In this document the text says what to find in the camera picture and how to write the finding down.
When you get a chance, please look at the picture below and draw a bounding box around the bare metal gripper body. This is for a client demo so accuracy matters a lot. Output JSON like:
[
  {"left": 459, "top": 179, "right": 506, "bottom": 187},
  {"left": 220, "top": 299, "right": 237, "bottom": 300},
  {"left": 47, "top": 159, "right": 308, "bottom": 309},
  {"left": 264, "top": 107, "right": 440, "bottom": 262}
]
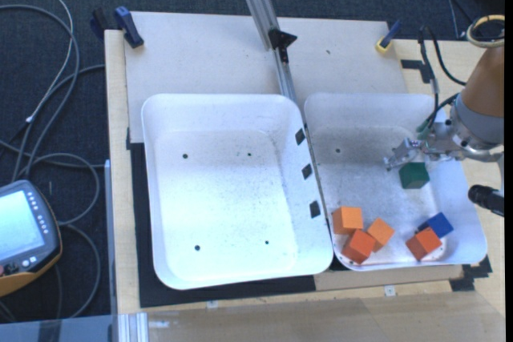
[{"left": 418, "top": 119, "right": 504, "bottom": 163}]

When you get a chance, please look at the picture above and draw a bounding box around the green cube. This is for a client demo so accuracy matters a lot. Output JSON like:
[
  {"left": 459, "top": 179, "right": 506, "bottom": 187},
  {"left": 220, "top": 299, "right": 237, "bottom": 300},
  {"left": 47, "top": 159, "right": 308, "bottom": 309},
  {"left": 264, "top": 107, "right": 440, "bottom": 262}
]
[{"left": 398, "top": 162, "right": 430, "bottom": 190}]

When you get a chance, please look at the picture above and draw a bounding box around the white plastic tray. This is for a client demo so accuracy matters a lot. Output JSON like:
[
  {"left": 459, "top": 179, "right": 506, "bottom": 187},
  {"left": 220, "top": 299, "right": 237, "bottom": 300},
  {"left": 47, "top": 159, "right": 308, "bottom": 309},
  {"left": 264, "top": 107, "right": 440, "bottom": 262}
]
[
  {"left": 303, "top": 91, "right": 489, "bottom": 272},
  {"left": 140, "top": 92, "right": 335, "bottom": 291}
]

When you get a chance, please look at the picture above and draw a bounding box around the orange cube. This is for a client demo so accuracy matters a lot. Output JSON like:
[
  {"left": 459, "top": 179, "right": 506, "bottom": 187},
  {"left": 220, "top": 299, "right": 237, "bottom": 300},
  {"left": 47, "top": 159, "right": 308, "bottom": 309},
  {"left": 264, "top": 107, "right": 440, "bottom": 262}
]
[
  {"left": 366, "top": 217, "right": 396, "bottom": 253},
  {"left": 405, "top": 227, "right": 443, "bottom": 262},
  {"left": 341, "top": 229, "right": 377, "bottom": 266},
  {"left": 331, "top": 206, "right": 365, "bottom": 235}
]

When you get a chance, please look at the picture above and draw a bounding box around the blue cube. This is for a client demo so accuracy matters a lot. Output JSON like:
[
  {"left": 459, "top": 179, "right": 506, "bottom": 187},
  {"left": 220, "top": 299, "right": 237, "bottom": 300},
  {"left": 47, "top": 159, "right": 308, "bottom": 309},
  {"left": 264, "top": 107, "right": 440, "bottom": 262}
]
[{"left": 417, "top": 211, "right": 455, "bottom": 239}]

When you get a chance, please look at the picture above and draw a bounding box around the pale flat board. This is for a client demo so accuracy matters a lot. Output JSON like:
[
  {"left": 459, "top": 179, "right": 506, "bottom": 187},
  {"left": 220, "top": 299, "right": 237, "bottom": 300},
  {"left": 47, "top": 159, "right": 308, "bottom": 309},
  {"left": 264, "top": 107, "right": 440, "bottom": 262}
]
[{"left": 123, "top": 10, "right": 410, "bottom": 144}]

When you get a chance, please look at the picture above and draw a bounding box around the black cylinder on white bracket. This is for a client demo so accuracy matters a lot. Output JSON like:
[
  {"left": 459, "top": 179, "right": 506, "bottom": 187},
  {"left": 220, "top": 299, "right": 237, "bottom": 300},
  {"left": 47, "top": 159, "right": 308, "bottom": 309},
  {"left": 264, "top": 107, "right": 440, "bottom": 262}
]
[{"left": 467, "top": 150, "right": 506, "bottom": 218}]

